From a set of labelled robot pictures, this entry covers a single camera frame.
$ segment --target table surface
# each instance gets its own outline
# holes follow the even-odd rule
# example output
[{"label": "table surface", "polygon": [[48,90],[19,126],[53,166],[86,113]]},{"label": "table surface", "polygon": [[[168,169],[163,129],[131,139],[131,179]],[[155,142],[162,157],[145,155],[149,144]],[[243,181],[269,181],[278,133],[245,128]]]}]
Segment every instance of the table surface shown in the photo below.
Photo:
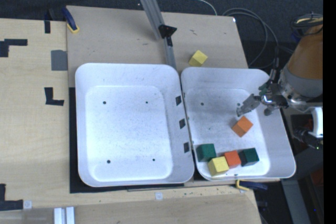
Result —
[{"label": "table surface", "polygon": [[[131,221],[132,214],[125,214],[126,208],[138,208],[141,212],[155,206],[155,202],[162,202],[157,204],[158,214],[165,221],[169,219],[164,206],[167,204],[178,212],[185,207],[193,214],[191,218],[177,212],[179,219],[197,219],[199,210],[194,206],[202,205],[201,211],[208,217],[214,215],[213,210],[218,217],[222,216],[225,208],[242,223],[260,223],[253,191],[241,193],[228,185],[233,182],[192,179],[180,188],[69,193],[68,89],[74,86],[76,67],[85,62],[165,63],[165,59],[163,45],[155,40],[143,11],[68,8],[78,23],[92,14],[96,14],[90,20],[94,25],[113,18],[108,25],[115,33],[110,33],[113,40],[97,29],[90,32],[85,23],[79,24],[79,33],[72,34],[65,22],[51,21],[51,33],[46,34],[42,20],[0,19],[0,40],[28,40],[28,46],[10,46],[8,58],[0,58],[0,183],[6,184],[6,200],[30,200],[33,208],[76,206],[76,212],[81,212],[76,213],[77,218],[82,218],[81,223],[86,223],[85,220],[88,223],[97,212],[105,212],[110,204],[120,207],[118,211],[123,212],[124,220]],[[178,28],[173,45],[179,72],[188,67],[187,62],[198,49],[209,56],[205,67],[247,68],[232,17],[163,13],[163,18],[167,25]],[[120,24],[128,25],[133,30],[131,34],[129,27]],[[113,53],[107,56],[104,50],[99,52],[102,44],[108,45]],[[53,50],[67,51],[68,71],[51,69]],[[64,100],[64,105],[46,105],[45,87],[53,87],[54,99]],[[161,201],[155,200],[158,191],[163,196]],[[108,217],[106,212],[100,215]]]}]

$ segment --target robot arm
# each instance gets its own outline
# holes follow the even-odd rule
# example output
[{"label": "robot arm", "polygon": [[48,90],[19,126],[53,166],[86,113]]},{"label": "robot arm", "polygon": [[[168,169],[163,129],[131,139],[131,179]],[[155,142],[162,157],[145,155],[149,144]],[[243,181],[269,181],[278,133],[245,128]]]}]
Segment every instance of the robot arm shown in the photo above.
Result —
[{"label": "robot arm", "polygon": [[242,106],[237,108],[237,116],[248,113],[261,103],[266,106],[264,115],[272,114],[274,109],[294,108],[300,112],[311,112],[314,130],[300,130],[296,138],[314,136],[323,138],[322,108],[310,106],[307,101],[323,94],[323,17],[299,17],[292,23],[296,28],[308,27],[302,35],[294,53],[274,81],[275,69],[269,80],[259,87],[259,95],[251,94]]}]

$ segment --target cube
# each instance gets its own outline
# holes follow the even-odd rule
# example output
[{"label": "cube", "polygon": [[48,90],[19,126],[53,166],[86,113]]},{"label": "cube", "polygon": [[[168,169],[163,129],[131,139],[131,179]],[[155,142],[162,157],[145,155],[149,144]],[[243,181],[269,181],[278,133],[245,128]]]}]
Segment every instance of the cube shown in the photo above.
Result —
[{"label": "cube", "polygon": [[225,152],[224,157],[226,158],[227,164],[230,169],[235,168],[242,163],[237,151]]},{"label": "cube", "polygon": [[244,134],[251,129],[253,123],[249,121],[245,116],[242,116],[239,121],[236,122],[235,125],[232,126],[232,130],[239,136],[242,137]]},{"label": "cube", "polygon": [[257,151],[254,147],[242,150],[238,155],[241,160],[241,166],[253,165],[259,161]]},{"label": "cube", "polygon": [[200,50],[197,50],[195,54],[189,60],[189,65],[193,67],[200,67],[204,64],[205,60],[208,58],[207,55],[202,53]]},{"label": "cube", "polygon": [[202,144],[196,149],[199,162],[208,162],[217,157],[214,144]]},{"label": "cube", "polygon": [[212,158],[208,162],[208,168],[211,176],[222,175],[229,170],[229,166],[224,156]]}]

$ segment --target empty white tray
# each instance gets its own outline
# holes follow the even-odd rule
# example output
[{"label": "empty white tray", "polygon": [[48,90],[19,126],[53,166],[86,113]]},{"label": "empty white tray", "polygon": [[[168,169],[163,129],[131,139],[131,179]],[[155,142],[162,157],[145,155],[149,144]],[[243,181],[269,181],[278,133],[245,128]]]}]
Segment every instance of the empty white tray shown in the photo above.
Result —
[{"label": "empty white tray", "polygon": [[93,187],[175,184],[194,173],[178,73],[86,63],[75,75],[78,171]]},{"label": "empty white tray", "polygon": [[237,104],[251,94],[269,76],[257,69],[190,67],[183,70],[181,83],[186,114],[194,149],[212,143],[217,156],[224,152],[254,147],[260,161],[251,166],[241,165],[224,175],[211,176],[207,163],[198,162],[199,173],[206,179],[232,180],[256,178],[288,178],[296,170],[295,159],[279,110],[264,116],[264,105],[245,114],[253,126],[239,137],[231,127],[240,119]]}]

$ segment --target green cube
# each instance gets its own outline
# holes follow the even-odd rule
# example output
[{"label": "green cube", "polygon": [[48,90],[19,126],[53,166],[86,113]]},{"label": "green cube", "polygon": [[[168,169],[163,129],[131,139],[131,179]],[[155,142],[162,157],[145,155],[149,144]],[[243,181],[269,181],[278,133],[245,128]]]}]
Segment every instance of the green cube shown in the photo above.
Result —
[{"label": "green cube", "polygon": [[199,162],[208,162],[217,157],[214,144],[202,144],[196,149]]},{"label": "green cube", "polygon": [[238,153],[238,155],[241,160],[242,166],[253,165],[259,161],[257,151],[254,147],[242,150],[241,152]]}]

